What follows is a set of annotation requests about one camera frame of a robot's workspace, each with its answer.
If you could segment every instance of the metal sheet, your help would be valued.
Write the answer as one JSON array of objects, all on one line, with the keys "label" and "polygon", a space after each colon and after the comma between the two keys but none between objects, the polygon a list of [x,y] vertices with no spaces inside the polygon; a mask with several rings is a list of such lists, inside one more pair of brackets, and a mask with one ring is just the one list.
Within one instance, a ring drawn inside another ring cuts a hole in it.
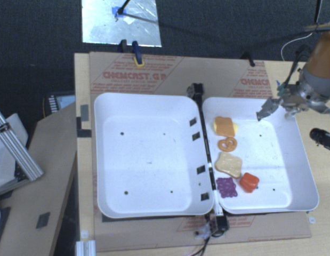
[{"label": "metal sheet", "polygon": [[141,46],[161,47],[155,0],[131,0],[126,15],[115,19],[115,10],[126,0],[82,0],[82,32],[84,43],[127,44],[138,41]]}]

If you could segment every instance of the dark floor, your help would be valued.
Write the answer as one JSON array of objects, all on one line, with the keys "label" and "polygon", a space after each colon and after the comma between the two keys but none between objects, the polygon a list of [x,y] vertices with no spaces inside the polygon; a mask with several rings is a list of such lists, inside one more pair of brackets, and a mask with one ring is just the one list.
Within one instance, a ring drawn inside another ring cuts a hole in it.
[{"label": "dark floor", "polygon": [[[253,59],[281,60],[283,44],[313,23],[316,1],[156,0],[163,47],[142,52],[240,58],[248,51]],[[31,131],[42,118],[48,93],[74,89],[74,53],[116,51],[113,45],[82,43],[81,21],[81,0],[0,0],[4,116],[18,113]],[[330,0],[323,0],[319,22],[328,21]],[[293,59],[300,44],[313,46],[316,39],[288,46],[286,59]]]}]

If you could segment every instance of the white bracket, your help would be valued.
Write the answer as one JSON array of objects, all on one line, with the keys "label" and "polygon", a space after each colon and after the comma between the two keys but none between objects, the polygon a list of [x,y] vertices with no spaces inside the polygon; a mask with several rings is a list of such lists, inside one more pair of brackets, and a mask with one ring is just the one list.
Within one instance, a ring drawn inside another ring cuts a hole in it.
[{"label": "white bracket", "polygon": [[95,240],[76,242],[76,256],[96,256]]}]

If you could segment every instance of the pretzel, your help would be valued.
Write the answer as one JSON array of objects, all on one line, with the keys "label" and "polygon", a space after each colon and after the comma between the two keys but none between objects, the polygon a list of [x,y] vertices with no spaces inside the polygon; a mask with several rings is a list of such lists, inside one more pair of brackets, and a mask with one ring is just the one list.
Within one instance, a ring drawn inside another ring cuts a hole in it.
[{"label": "pretzel", "polygon": [[226,138],[218,142],[218,147],[222,151],[233,151],[237,147],[237,140],[235,138]]}]

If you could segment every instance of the tray with toy food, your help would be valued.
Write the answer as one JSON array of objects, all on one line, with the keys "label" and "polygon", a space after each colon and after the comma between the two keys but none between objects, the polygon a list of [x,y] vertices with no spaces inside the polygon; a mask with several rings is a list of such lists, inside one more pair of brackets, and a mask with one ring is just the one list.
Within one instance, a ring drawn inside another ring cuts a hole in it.
[{"label": "tray with toy food", "polygon": [[314,209],[318,194],[297,123],[281,108],[258,122],[255,111],[263,103],[208,98],[201,113],[184,96],[99,95],[101,212],[111,218],[201,215],[215,199],[234,214]]}]

